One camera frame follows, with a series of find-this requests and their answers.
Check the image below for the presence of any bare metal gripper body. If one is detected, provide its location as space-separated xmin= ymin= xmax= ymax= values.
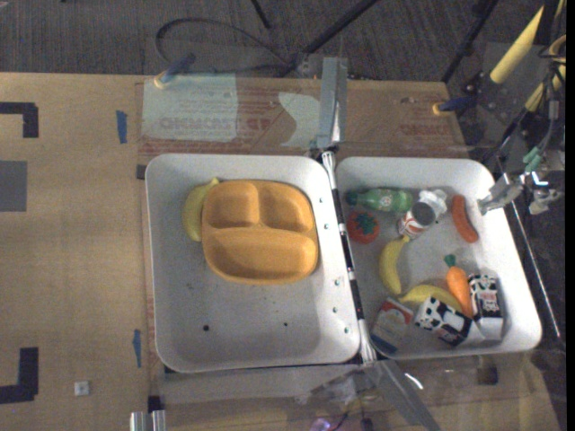
xmin=520 ymin=150 xmax=566 ymax=192

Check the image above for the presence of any orange sausage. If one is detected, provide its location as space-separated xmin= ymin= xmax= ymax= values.
xmin=450 ymin=194 xmax=480 ymax=244

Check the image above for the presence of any red and white can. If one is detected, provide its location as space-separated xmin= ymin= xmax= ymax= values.
xmin=397 ymin=200 xmax=437 ymax=241

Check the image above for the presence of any white plastic tray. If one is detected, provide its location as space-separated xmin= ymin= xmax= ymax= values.
xmin=334 ymin=155 xmax=544 ymax=361
xmin=144 ymin=153 xmax=363 ymax=374

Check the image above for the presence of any orange carrot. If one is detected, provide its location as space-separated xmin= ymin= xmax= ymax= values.
xmin=443 ymin=253 xmax=475 ymax=319

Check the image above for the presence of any cow print milk carton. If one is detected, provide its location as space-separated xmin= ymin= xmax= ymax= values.
xmin=467 ymin=273 xmax=504 ymax=341
xmin=413 ymin=295 xmax=486 ymax=348

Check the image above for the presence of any green plastic bottle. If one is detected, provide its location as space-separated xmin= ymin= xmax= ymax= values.
xmin=344 ymin=187 xmax=414 ymax=215

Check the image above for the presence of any yellow banana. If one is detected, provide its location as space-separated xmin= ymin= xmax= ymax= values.
xmin=182 ymin=176 xmax=221 ymax=243
xmin=378 ymin=234 xmax=411 ymax=295
xmin=397 ymin=284 xmax=464 ymax=313

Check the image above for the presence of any brown cardboard board red print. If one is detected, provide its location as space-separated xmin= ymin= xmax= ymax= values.
xmin=134 ymin=76 xmax=561 ymax=431

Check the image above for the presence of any red toy tomato green top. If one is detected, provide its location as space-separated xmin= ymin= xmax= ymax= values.
xmin=345 ymin=209 xmax=381 ymax=245

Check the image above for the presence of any thin black and white rod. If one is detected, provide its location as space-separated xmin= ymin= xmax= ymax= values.
xmin=320 ymin=149 xmax=378 ymax=365

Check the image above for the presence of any red and white carton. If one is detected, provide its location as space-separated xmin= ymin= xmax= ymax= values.
xmin=370 ymin=297 xmax=414 ymax=355

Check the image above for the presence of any orange divided plate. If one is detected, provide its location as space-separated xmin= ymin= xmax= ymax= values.
xmin=200 ymin=179 xmax=320 ymax=286

